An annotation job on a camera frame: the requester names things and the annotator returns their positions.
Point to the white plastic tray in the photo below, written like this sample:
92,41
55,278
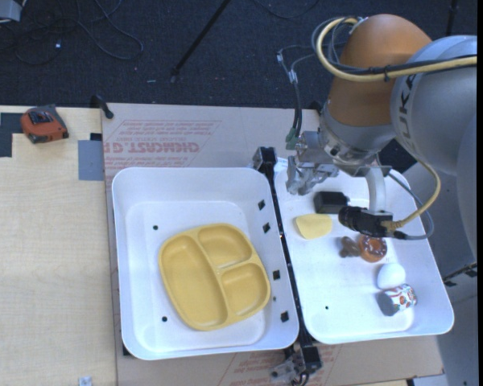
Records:
346,296
145,199

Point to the brown cardboard board red print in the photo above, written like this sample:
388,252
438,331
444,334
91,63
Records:
225,139

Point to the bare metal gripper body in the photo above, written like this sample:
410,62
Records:
338,156

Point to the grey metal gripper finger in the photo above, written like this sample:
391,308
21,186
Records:
312,179
292,177

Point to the white egg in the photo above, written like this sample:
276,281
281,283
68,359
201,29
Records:
391,276

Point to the thin black rod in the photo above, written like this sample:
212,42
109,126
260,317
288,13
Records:
287,255

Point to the white can with orange print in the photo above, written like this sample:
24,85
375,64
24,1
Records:
400,299

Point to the yellow divided plate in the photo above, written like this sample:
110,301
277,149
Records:
193,280

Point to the black box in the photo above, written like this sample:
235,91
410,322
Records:
328,202

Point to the orange tape measure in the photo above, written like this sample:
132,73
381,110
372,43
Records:
44,125

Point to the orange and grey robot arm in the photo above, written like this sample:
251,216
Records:
426,107

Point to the brown toy biscuit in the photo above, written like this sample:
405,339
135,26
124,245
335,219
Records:
348,247

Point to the orange doughnut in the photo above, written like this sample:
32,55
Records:
372,249

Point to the black cylinder on white bracket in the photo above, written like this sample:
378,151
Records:
364,219

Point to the yellow cheese slice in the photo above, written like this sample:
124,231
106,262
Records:
314,227

